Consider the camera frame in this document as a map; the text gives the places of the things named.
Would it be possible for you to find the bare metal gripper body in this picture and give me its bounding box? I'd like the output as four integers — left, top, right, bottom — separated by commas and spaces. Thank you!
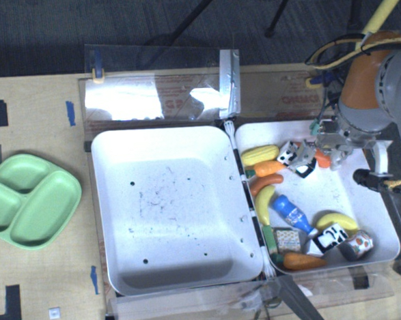
315, 115, 381, 158

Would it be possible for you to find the orange toy food piece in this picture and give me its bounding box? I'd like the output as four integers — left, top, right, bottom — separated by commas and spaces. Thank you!
314, 146, 333, 169

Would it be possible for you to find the black and white cow carton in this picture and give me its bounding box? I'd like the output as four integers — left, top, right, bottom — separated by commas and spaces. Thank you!
304, 223, 350, 259
275, 139, 320, 181

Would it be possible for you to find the white plastic tray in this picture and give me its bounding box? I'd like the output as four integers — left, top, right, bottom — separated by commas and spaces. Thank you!
89, 119, 267, 298
234, 113, 401, 278

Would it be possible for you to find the small orange carrot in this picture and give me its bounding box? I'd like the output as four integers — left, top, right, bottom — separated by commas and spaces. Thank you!
253, 159, 287, 179

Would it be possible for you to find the yellow corn cob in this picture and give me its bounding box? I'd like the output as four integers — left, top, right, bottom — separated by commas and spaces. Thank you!
239, 144, 281, 168

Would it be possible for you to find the orange sausage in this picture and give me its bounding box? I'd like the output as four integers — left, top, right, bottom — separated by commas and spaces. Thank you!
248, 173, 286, 198

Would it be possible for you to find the yellow banana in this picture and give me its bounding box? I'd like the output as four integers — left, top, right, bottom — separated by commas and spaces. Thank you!
314, 211, 360, 237
253, 184, 279, 227

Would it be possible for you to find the blue bottle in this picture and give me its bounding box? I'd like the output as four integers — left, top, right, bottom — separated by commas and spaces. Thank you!
270, 192, 319, 240

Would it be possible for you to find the can with orange print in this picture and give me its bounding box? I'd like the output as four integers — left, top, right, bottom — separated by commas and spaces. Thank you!
338, 229, 375, 262

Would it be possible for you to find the small patterned box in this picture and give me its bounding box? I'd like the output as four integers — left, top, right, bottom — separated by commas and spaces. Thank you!
273, 227, 303, 256

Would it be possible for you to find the green block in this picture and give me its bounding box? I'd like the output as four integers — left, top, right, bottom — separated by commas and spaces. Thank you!
261, 224, 278, 257

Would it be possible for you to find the large orange carrot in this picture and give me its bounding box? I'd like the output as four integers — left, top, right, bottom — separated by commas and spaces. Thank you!
270, 249, 329, 274

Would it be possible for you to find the green divided plate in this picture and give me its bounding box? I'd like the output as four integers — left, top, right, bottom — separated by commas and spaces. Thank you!
0, 149, 87, 253

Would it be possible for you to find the black cylinder on white bracket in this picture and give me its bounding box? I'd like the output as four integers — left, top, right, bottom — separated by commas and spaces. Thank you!
350, 139, 397, 194

